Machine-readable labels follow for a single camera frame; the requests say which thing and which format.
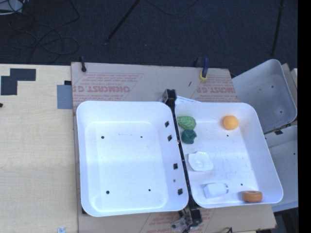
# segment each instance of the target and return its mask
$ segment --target light wood surface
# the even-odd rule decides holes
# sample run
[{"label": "light wood surface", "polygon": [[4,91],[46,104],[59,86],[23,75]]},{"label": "light wood surface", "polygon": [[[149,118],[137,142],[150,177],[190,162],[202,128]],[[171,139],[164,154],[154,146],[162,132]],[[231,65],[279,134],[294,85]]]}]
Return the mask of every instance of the light wood surface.
[{"label": "light wood surface", "polygon": [[70,66],[35,68],[36,81],[18,81],[17,95],[0,96],[0,232],[78,232],[72,110],[57,108],[57,85]]}]

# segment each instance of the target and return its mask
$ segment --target gray metal device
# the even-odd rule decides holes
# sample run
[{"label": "gray metal device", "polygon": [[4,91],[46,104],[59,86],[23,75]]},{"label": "gray metal device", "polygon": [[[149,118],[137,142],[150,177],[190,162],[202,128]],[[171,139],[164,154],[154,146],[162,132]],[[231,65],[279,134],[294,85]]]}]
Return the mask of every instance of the gray metal device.
[{"label": "gray metal device", "polygon": [[0,0],[0,11],[22,12],[23,3],[18,0]]}]

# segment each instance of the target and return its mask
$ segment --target brown donut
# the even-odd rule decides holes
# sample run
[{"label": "brown donut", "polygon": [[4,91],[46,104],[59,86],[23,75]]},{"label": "brown donut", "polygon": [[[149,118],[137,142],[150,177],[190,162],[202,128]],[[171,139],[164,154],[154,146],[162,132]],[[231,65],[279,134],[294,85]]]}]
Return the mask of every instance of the brown donut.
[{"label": "brown donut", "polygon": [[260,191],[243,191],[242,198],[245,202],[260,202],[262,200],[262,192]]}]

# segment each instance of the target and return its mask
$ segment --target black floor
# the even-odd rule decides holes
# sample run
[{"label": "black floor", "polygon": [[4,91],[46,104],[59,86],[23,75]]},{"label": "black floor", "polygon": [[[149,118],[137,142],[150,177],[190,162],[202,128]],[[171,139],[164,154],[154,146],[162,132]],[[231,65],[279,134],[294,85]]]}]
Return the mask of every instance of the black floor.
[{"label": "black floor", "polygon": [[[25,0],[0,11],[0,63],[210,67],[239,75],[274,58],[297,68],[298,0]],[[274,55],[274,38],[281,9]]]}]

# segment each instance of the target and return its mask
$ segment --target beige board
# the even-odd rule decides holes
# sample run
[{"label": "beige board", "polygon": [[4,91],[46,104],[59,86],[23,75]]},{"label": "beige board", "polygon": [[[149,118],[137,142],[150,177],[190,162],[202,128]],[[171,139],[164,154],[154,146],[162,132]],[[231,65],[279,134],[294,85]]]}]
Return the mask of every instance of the beige board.
[{"label": "beige board", "polygon": [[[92,217],[82,213],[80,194],[79,148],[75,111],[86,100],[160,101],[165,89],[175,89],[178,96],[202,102],[237,102],[228,69],[209,68],[207,79],[200,79],[201,68],[158,67],[122,64],[71,64],[75,152],[77,172],[78,223],[80,233],[171,233],[171,222],[178,212],[145,213]],[[276,227],[269,204],[200,208],[203,222],[196,233],[244,232]]]},{"label": "beige board", "polygon": [[0,65],[36,69],[0,96],[0,232],[78,232],[72,110],[57,108],[57,85],[70,66]]}]

